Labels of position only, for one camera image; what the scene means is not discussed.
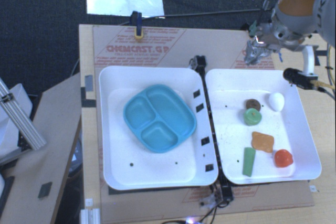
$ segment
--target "white plastic container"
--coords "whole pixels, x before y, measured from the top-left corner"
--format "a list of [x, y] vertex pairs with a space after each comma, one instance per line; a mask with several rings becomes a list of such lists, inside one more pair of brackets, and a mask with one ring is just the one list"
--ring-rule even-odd
[[[196, 116], [195, 132], [166, 153], [148, 150], [123, 119], [126, 103], [154, 84], [174, 90]], [[206, 186], [218, 176], [216, 155], [200, 76], [186, 68], [107, 67], [99, 76], [103, 172], [117, 190]]]
[[[225, 176], [236, 184], [256, 184], [319, 177], [321, 163], [311, 136], [298, 90], [279, 70], [213, 69], [206, 75], [211, 110]], [[269, 104], [269, 96], [279, 92], [285, 97], [280, 112]], [[245, 102], [257, 99], [262, 120], [258, 125], [244, 124]], [[274, 152], [257, 151], [251, 177], [242, 174], [244, 147], [251, 147], [252, 132], [274, 137]], [[294, 163], [277, 168], [274, 153], [286, 149]]]

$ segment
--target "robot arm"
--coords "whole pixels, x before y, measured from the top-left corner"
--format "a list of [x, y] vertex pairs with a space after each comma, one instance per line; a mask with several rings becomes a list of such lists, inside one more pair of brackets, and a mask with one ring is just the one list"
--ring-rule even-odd
[[279, 0], [271, 23], [259, 25], [254, 39], [248, 41], [245, 62], [255, 65], [281, 48], [302, 51], [303, 74], [309, 76], [313, 73], [310, 63], [313, 50], [302, 43], [315, 31], [335, 47], [335, 0]]

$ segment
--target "dark background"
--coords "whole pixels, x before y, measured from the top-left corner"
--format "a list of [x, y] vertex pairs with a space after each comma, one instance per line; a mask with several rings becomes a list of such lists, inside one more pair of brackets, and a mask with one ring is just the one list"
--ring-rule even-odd
[[[163, 0], [165, 14], [260, 8], [263, 0]], [[148, 20], [144, 26], [240, 29], [254, 13]], [[266, 13], [262, 21], [267, 21]], [[79, 57], [78, 25], [117, 25], [126, 17], [88, 15], [86, 0], [0, 0], [0, 77], [40, 94], [70, 76]]]

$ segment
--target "brown round object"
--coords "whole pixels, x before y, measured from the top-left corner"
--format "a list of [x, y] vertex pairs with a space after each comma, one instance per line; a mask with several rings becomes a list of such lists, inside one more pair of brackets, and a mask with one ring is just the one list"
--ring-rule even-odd
[[246, 101], [246, 109], [251, 109], [251, 108], [260, 111], [261, 105], [258, 102], [258, 100], [256, 100], [256, 99], [249, 99], [249, 100]]

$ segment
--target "white egg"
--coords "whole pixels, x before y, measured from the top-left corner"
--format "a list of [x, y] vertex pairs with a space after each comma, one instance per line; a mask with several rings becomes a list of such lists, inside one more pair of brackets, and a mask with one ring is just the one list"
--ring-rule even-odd
[[285, 106], [285, 98], [280, 92], [271, 93], [268, 102], [274, 111], [281, 111]]

